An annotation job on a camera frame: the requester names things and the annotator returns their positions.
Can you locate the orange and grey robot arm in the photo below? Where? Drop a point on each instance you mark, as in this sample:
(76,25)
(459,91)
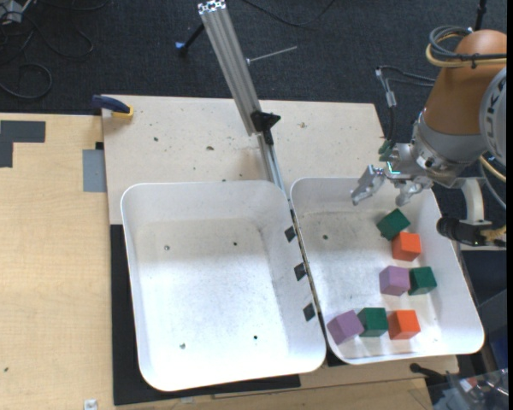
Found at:
(457,101)

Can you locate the pale wood board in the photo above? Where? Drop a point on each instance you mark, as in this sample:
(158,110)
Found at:
(175,143)

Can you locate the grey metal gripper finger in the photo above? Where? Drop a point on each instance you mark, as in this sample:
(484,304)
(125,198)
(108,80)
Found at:
(410,191)
(367,186)

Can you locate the black cylinder on white bracket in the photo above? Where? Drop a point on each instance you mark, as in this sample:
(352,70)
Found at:
(461,229)

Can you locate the thin black and white rod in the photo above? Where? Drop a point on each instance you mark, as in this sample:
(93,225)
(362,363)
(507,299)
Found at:
(275,165)

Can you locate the purple cube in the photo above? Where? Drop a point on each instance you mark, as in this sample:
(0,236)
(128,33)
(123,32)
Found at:
(344,326)
(393,280)

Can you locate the orange cube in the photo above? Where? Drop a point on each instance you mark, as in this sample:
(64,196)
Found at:
(406,246)
(404,324)

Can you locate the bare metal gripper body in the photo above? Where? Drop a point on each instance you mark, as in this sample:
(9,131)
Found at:
(410,162)

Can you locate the white plastic tray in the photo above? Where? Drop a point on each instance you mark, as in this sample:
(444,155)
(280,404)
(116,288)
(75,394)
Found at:
(350,263)
(214,280)

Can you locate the green cube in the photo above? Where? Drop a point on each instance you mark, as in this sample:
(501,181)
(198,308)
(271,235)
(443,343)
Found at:
(423,280)
(392,224)
(373,321)

